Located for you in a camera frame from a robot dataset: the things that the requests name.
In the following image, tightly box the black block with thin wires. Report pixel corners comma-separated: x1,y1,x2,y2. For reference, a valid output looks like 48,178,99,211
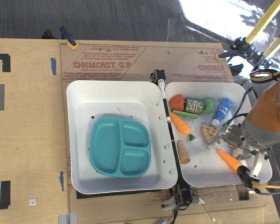
177,186,193,205
150,69,167,83

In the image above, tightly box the red toy pepper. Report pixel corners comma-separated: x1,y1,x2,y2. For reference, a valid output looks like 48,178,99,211
169,94,186,112

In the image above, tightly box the green toy apple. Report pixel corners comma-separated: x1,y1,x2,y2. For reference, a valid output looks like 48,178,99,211
201,97,216,115

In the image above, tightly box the white plastic tray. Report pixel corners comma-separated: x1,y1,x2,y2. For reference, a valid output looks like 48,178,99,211
66,79,179,195
164,81,273,188

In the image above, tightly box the orange carrot with green top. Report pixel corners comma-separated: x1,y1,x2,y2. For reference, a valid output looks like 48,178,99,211
168,111,196,142

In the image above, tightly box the blue and white bottle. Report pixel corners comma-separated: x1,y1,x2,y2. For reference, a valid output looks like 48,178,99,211
211,98,234,127

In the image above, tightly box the thin black and white rod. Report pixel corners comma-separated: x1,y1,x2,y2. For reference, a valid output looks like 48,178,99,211
157,78,185,189

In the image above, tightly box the teal divided plate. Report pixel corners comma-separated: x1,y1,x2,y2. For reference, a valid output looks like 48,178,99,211
89,117,152,178

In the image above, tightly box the green toy stick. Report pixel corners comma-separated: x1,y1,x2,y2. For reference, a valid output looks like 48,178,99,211
172,109,199,120

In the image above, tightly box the toy pizza slice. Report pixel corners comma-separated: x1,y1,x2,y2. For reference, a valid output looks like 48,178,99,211
201,124,221,145

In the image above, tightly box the beige toy ice cream cone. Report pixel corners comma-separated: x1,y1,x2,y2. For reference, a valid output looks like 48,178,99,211
176,140,191,165

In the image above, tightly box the black cylinder on white bracket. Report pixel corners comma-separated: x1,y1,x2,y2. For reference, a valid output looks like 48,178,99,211
236,152,266,189

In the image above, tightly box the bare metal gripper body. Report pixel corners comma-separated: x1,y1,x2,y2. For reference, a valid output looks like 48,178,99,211
222,124,272,160

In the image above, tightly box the brown cardboard board red print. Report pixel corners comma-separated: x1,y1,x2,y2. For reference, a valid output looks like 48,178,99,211
60,40,280,220

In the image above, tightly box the green patterned can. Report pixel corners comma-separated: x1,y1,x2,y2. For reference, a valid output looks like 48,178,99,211
184,98,205,115

